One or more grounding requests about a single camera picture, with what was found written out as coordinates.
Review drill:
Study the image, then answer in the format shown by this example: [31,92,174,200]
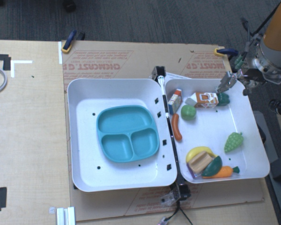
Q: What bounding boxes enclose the dark green toy wedge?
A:
[201,155,223,177]

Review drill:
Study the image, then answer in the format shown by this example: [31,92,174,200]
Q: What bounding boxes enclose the dark green toy pepper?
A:
[216,92,231,107]

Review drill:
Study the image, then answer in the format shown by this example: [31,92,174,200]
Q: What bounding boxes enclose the blue and orange carton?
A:
[167,89,183,115]

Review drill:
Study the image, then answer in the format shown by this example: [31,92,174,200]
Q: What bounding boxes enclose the tan toy bread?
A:
[188,150,213,174]

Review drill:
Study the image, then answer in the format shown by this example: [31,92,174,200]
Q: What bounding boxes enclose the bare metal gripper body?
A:
[236,54,281,90]

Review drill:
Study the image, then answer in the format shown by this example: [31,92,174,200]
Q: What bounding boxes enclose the yellow banana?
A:
[185,146,218,164]

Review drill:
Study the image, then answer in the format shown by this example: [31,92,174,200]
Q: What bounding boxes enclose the orange carrot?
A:
[202,165,240,180]

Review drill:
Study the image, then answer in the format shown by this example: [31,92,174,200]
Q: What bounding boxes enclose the brown cardboard board red print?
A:
[61,40,265,222]

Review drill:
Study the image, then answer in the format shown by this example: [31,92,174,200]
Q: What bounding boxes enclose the white plastic tray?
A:
[164,78,271,184]
[67,78,178,193]

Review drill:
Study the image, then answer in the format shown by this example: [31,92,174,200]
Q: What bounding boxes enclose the black cylinder on white bracket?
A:
[268,99,281,117]

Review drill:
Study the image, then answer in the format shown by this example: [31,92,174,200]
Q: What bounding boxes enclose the orange and white milk carton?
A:
[185,92,219,109]

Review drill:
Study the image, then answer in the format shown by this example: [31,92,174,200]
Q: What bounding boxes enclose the black block with thin wires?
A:
[151,66,167,81]
[160,183,192,206]

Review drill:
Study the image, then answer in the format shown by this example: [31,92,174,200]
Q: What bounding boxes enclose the blue divided plate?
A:
[96,105,160,163]

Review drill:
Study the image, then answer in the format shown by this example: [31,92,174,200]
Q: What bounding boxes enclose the green toy grapes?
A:
[224,132,244,153]

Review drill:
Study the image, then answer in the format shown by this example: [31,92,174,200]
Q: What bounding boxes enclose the orange toy sausage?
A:
[171,113,183,142]

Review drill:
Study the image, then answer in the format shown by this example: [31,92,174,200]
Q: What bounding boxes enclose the thin black and white rod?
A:
[158,76,181,185]

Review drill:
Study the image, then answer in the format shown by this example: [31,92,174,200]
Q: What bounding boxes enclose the light green toy apple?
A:
[180,104,197,121]

